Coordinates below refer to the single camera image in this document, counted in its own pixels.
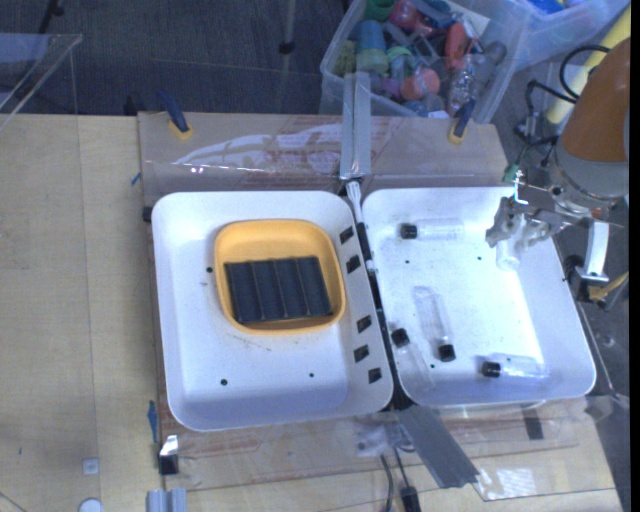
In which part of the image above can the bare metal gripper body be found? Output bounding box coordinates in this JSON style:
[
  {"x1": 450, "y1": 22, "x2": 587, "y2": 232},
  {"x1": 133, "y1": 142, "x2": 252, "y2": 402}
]
[{"x1": 513, "y1": 180, "x2": 621, "y2": 230}]

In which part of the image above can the clear plastic bottle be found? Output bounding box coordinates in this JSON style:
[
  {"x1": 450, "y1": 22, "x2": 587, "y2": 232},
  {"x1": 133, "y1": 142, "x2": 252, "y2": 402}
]
[
  {"x1": 412, "y1": 285, "x2": 458, "y2": 364},
  {"x1": 480, "y1": 352, "x2": 549, "y2": 380},
  {"x1": 389, "y1": 326, "x2": 436, "y2": 395},
  {"x1": 494, "y1": 238, "x2": 522, "y2": 273},
  {"x1": 399, "y1": 217, "x2": 466, "y2": 243}
]

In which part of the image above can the clear plastic bottle, black cap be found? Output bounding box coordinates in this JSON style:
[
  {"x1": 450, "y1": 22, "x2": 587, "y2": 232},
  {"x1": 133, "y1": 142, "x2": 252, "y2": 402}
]
[
  {"x1": 389, "y1": 326, "x2": 436, "y2": 395},
  {"x1": 412, "y1": 285, "x2": 458, "y2": 364},
  {"x1": 480, "y1": 352, "x2": 549, "y2": 380},
  {"x1": 399, "y1": 217, "x2": 466, "y2": 243}
]

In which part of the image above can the white plastic tray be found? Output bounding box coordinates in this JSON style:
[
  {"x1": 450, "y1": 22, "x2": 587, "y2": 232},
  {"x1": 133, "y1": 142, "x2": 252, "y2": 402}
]
[
  {"x1": 359, "y1": 185, "x2": 598, "y2": 409},
  {"x1": 150, "y1": 189, "x2": 395, "y2": 433}
]

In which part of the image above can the clear plastic storage bin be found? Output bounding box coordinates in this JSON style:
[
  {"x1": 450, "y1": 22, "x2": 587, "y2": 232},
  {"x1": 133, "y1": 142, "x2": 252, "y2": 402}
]
[{"x1": 318, "y1": 0, "x2": 532, "y2": 125}]

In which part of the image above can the yellow bowl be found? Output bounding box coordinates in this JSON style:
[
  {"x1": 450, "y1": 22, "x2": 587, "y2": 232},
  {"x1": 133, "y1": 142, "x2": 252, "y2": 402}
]
[{"x1": 213, "y1": 218, "x2": 348, "y2": 333}]

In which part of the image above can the black ribbed insert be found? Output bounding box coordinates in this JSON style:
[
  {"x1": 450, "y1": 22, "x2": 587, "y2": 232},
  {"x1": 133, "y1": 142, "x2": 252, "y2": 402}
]
[{"x1": 222, "y1": 255, "x2": 335, "y2": 325}]

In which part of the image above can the black cylinder on white bracket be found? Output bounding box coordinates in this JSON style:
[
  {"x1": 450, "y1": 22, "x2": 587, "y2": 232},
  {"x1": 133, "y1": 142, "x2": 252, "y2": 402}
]
[{"x1": 563, "y1": 219, "x2": 615, "y2": 307}]

